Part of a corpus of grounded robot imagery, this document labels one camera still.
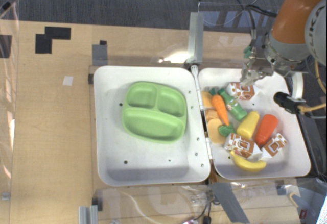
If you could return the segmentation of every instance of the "yellow banana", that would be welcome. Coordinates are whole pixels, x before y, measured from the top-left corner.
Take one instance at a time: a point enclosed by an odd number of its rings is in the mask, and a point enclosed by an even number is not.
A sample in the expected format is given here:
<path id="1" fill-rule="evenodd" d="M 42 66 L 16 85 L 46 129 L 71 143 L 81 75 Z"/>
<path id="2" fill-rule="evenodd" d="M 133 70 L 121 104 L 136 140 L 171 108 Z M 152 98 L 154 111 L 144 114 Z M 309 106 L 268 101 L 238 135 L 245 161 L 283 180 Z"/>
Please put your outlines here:
<path id="1" fill-rule="evenodd" d="M 246 171 L 257 172 L 264 169 L 267 165 L 265 161 L 248 161 L 243 157 L 236 155 L 234 151 L 230 151 L 230 154 L 233 156 L 236 166 Z"/>

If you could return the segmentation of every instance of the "green bottle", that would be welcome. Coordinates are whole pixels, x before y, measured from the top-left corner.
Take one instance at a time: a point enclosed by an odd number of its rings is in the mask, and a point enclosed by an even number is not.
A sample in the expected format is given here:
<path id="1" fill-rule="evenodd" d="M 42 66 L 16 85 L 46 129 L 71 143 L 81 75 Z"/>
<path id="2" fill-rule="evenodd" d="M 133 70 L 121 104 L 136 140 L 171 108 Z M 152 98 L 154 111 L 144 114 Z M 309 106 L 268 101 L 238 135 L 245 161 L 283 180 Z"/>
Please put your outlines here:
<path id="1" fill-rule="evenodd" d="M 224 89 L 220 89 L 217 93 L 224 99 L 227 110 L 236 120 L 241 120 L 247 115 L 247 112 L 243 110 L 238 101 L 229 96 Z"/>

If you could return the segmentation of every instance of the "yellow bottle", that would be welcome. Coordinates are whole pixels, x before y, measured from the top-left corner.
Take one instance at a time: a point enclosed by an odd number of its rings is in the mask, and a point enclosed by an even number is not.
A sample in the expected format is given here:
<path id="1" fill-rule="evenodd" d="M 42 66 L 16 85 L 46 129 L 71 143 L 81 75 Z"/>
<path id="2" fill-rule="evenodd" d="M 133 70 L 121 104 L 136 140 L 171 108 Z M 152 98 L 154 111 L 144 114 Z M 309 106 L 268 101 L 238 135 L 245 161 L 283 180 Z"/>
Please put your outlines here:
<path id="1" fill-rule="evenodd" d="M 255 127 L 259 121 L 259 114 L 257 111 L 251 111 L 241 122 L 236 130 L 236 133 L 244 138 L 250 139 L 255 131 Z"/>

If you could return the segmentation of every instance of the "wooden table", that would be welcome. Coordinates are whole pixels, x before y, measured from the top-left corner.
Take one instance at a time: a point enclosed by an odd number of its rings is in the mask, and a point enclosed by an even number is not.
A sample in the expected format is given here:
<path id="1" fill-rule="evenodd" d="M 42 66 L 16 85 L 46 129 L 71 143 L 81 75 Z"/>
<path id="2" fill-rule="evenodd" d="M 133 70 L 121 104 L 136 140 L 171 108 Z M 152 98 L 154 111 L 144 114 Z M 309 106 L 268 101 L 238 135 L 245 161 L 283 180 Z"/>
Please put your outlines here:
<path id="1" fill-rule="evenodd" d="M 45 26 L 70 27 L 71 39 L 53 40 L 52 54 L 35 54 L 35 35 L 44 34 Z M 92 176 L 94 156 L 87 80 L 92 45 L 100 40 L 107 41 L 109 64 L 155 65 L 151 63 L 153 56 L 175 49 L 187 51 L 188 31 L 20 22 L 10 224 L 78 223 L 78 207 L 89 207 L 94 190 L 105 187 L 94 183 Z M 249 40 L 249 35 L 244 34 L 205 32 L 204 61 L 208 65 L 219 61 L 221 65 L 240 67 L 242 51 Z M 71 86 L 63 84 L 65 77 L 73 77 Z M 168 202 L 178 194 L 174 186 L 161 189 Z M 143 191 L 144 188 L 130 190 L 136 192 L 134 200 L 125 196 L 119 205 L 136 212 L 132 210 L 135 201 L 142 207 L 150 197 L 159 196 L 157 192 Z M 265 198 L 253 199 L 259 205 Z M 280 207 L 280 200 L 272 195 L 269 206 L 259 211 L 248 208 L 245 212 L 253 223 L 265 214 L 275 214 L 283 223 L 285 219 L 298 223 L 295 207 L 290 203 Z M 8 210 L 1 204 L 0 209 Z M 121 210 L 122 223 L 153 223 L 139 212 L 133 218 L 128 213 Z M 179 214 L 175 212 L 168 219 L 155 210 L 148 213 L 158 223 L 181 223 L 190 216 L 188 209 L 180 209 Z M 110 215 L 101 214 L 99 223 L 110 223 Z M 221 206 L 213 208 L 212 217 L 229 223 Z M 2 221 L 0 218 L 0 223 L 8 223 L 6 219 Z"/>

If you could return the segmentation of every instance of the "green plate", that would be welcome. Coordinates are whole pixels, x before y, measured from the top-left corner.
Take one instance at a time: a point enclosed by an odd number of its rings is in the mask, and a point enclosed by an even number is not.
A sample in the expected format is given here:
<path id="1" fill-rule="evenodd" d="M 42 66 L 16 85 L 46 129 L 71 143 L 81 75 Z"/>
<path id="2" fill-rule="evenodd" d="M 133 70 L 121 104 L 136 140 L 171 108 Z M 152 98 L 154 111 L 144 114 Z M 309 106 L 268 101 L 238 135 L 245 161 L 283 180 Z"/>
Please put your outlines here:
<path id="1" fill-rule="evenodd" d="M 170 143 L 186 128 L 186 100 L 177 90 L 156 83 L 132 84 L 125 96 L 122 123 L 131 136 Z"/>

